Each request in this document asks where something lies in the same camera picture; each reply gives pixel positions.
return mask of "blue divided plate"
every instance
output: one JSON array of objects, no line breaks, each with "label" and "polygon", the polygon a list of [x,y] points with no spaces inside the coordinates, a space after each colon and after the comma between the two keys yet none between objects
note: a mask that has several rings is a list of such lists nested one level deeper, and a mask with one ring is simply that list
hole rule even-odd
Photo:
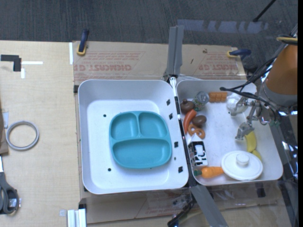
[{"label": "blue divided plate", "polygon": [[129,111],[116,115],[110,122],[109,143],[114,160],[126,168],[154,168],[171,158],[168,127],[154,112]]}]

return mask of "pretzel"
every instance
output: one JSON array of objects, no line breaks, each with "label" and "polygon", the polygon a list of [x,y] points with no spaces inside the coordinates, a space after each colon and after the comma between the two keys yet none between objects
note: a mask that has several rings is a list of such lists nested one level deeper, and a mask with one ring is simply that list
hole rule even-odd
[{"label": "pretzel", "polygon": [[196,135],[201,138],[201,139],[204,139],[205,138],[205,131],[201,128],[198,128],[197,126],[195,126],[194,124],[190,124],[188,126],[188,129],[187,129],[188,133],[190,136],[193,136],[194,133],[196,133]]}]

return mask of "black scissors handle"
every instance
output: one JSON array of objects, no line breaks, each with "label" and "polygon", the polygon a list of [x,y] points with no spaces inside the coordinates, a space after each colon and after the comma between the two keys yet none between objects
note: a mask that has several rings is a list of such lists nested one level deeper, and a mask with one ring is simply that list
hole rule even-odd
[{"label": "black scissors handle", "polygon": [[[9,206],[9,200],[16,199],[15,207]],[[6,214],[11,214],[19,207],[19,196],[17,190],[12,188],[5,179],[4,172],[0,172],[0,211],[3,210]]]}]

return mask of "white pot lid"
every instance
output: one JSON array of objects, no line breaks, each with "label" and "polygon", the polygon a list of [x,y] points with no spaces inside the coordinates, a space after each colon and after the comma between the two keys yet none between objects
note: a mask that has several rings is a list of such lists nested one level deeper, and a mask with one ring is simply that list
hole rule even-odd
[{"label": "white pot lid", "polygon": [[263,171],[261,160],[247,151],[236,150],[225,154],[221,161],[225,174],[240,181],[258,178]]}]

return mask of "scissors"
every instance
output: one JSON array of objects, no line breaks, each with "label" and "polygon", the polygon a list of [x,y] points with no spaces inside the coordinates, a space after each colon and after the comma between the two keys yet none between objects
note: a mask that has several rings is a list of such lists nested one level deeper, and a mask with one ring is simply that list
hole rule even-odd
[{"label": "scissors", "polygon": [[11,214],[19,207],[17,190],[12,188],[5,180],[2,157],[0,155],[0,213]]}]

